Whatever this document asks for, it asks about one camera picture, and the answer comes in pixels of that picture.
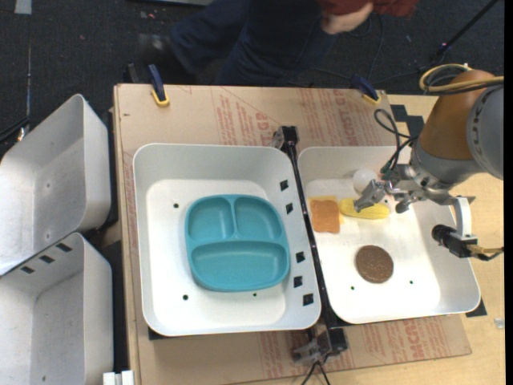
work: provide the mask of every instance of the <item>black carpet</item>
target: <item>black carpet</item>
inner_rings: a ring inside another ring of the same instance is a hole
[[[291,86],[349,86],[356,73],[391,94],[422,94],[421,73],[491,0],[421,0],[411,18],[371,15],[342,34],[323,64]],[[112,89],[136,57],[139,33],[166,33],[200,7],[133,0],[32,0],[32,15],[14,14],[15,0],[0,0],[0,132],[27,113],[34,127],[75,93],[93,109],[112,106]],[[504,0],[498,0],[437,63],[468,63],[504,72]],[[30,48],[30,90],[29,83]],[[199,76],[210,84],[221,61]],[[13,139],[0,142],[0,153]]]

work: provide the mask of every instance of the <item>black metal bracket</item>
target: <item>black metal bracket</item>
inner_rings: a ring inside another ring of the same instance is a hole
[[[315,268],[315,274],[317,275],[317,285],[319,287],[319,293],[321,296],[321,318],[323,319],[328,332],[329,342],[332,350],[330,354],[336,355],[342,351],[347,350],[348,348],[347,337],[345,336],[345,332],[342,328],[347,324],[344,324],[344,322],[338,318],[338,316],[331,308],[331,305],[329,304],[328,292],[326,290],[326,284],[321,268],[321,259],[319,258],[317,243],[315,242],[315,236],[313,235],[313,229],[310,224],[308,207],[306,204],[305,194],[303,193],[299,168],[297,166],[296,145],[298,142],[299,136],[297,134],[296,128],[294,126],[282,126],[279,127],[274,134],[273,142],[271,145],[287,154],[293,166],[294,176],[297,184],[297,193],[301,202],[301,211],[305,221],[310,249],[312,250],[313,265]]]

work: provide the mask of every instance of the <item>white plastic container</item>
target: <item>white plastic container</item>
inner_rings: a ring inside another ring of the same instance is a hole
[[[73,232],[100,227],[111,207],[107,128],[74,95],[0,164],[0,275]]]
[[[353,186],[357,170],[379,173],[395,147],[307,148],[298,157],[305,196],[358,198]],[[401,153],[401,163],[410,150]],[[402,214],[386,198],[390,215],[366,220],[344,217],[339,234],[314,232],[329,303],[350,323],[380,322],[473,310],[480,292],[471,263],[438,245],[431,237],[437,224],[455,227],[450,208],[432,201],[416,202]],[[383,248],[394,261],[394,272],[383,283],[364,280],[355,266],[363,245]]]
[[[317,279],[289,158],[270,147],[148,144],[134,156],[143,313],[166,336],[300,330],[321,313]],[[202,197],[245,194],[278,211],[290,271],[276,286],[208,290],[194,281],[185,245],[188,207]]]
[[[108,262],[78,233],[0,278],[0,385],[98,385],[113,367]]]

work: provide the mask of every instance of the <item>toy bread slice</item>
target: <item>toy bread slice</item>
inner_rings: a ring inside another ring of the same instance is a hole
[[[310,201],[312,227],[319,233],[339,233],[340,221],[337,202],[334,200]]]
[[[315,196],[315,197],[308,197],[308,205],[310,207],[310,211],[312,210],[312,201],[313,200],[317,200],[317,201],[335,201],[338,205],[338,198],[337,196]],[[338,212],[338,223],[339,224],[344,224],[344,216],[342,215],[342,213]]]
[[[338,204],[338,208],[342,214],[348,217],[365,218],[367,220],[381,220],[390,215],[388,207],[381,202],[367,207],[366,209],[361,209],[358,213],[357,210],[354,209],[353,198],[344,198]]]

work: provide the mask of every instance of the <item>blue plate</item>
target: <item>blue plate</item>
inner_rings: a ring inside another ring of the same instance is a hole
[[[222,194],[195,201],[185,218],[189,265],[209,290],[263,290],[289,273],[289,244],[263,198]]]

